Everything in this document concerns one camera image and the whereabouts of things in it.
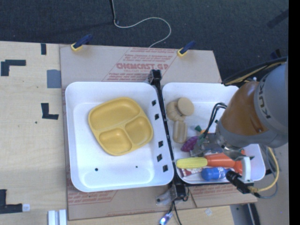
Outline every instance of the gray carpet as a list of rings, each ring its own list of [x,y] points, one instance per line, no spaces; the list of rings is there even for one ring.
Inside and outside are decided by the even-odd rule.
[[[120,26],[148,17],[172,28],[159,48],[213,50],[222,79],[288,55],[289,0],[113,0]],[[161,20],[130,29],[113,24],[110,0],[0,0],[0,40],[73,43],[92,34],[93,45],[149,47],[169,33]]]

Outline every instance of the black hole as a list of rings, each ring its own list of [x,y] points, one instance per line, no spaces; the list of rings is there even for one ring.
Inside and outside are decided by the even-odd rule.
[[[165,171],[168,171],[168,165],[164,165],[163,166],[163,171],[165,172]]]
[[[161,159],[163,159],[163,156],[161,154],[159,154],[156,158],[157,158],[157,161],[159,162]]]

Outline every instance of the black cable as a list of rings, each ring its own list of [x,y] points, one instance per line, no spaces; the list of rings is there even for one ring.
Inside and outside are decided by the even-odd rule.
[[[206,137],[206,135],[208,134],[208,131],[209,131],[212,123],[214,122],[214,119],[216,117],[216,114],[217,114],[217,111],[219,110],[219,108],[224,108],[225,109],[226,107],[227,107],[227,105],[224,104],[224,103],[216,103],[214,105],[214,107],[212,109],[212,112],[211,112],[211,115],[210,115],[210,120],[209,120],[208,126],[207,126],[207,128],[205,129],[205,131],[203,133],[204,137]]]
[[[174,207],[174,210],[175,210],[175,213],[176,213],[177,220],[178,220],[179,224],[180,224],[180,225],[182,225],[182,223],[180,222],[180,219],[179,219],[178,213],[177,213],[177,209],[176,209],[175,201],[173,201],[173,207]]]
[[[269,151],[268,151],[268,147],[267,146],[266,146],[266,156],[267,156],[267,162],[268,162],[268,165],[270,167],[270,170],[271,170],[273,176],[275,177],[275,171],[272,169],[272,166],[270,164]],[[278,192],[278,183],[276,182],[275,183],[275,192],[272,195],[270,195],[270,196],[262,196],[259,193],[254,193],[254,196],[258,197],[258,198],[269,199],[269,198],[275,197],[276,194],[277,194],[277,192]]]
[[[173,203],[171,203],[171,207],[170,207],[168,213],[172,212],[172,210],[173,210]]]
[[[259,220],[259,214],[258,214],[258,211],[256,209],[256,206],[254,203],[250,203],[249,204],[249,209],[250,209],[250,213],[252,214],[252,221],[254,221],[254,224],[255,225],[261,225],[261,222]]]
[[[113,0],[109,0],[109,3],[110,3],[110,5],[111,5],[113,21],[115,21],[115,20],[116,20],[116,14],[115,14],[115,12],[114,12]]]
[[[186,202],[188,200],[188,198],[189,198],[189,188],[187,188],[187,196],[186,196],[186,198],[183,198],[182,200],[184,202]]]
[[[254,76],[255,74],[257,74],[260,71],[263,71],[265,69],[271,68],[273,66],[276,65],[280,65],[283,62],[286,62],[287,57],[281,57],[281,58],[277,58],[277,59],[273,59],[264,63],[260,63],[257,65],[254,65],[250,68],[244,69],[242,71],[239,71],[235,74],[233,74],[232,76],[224,79],[222,81],[222,84],[224,84],[225,86],[229,86],[229,85],[242,85],[250,76]]]

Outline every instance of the yellow divided plate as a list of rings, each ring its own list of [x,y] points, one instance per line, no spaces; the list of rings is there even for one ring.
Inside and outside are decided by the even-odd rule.
[[[120,97],[94,107],[89,125],[101,147],[114,156],[132,152],[151,141],[152,125],[136,101]]]

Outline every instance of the green object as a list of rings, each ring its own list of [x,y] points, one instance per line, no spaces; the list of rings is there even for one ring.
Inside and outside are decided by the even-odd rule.
[[[197,127],[195,127],[195,130],[198,131],[198,132],[202,131],[202,129],[201,129],[201,127],[199,125]]]
[[[198,141],[197,141],[197,144],[198,145],[201,145],[203,142],[204,142],[204,134],[201,134],[199,137],[198,137]]]

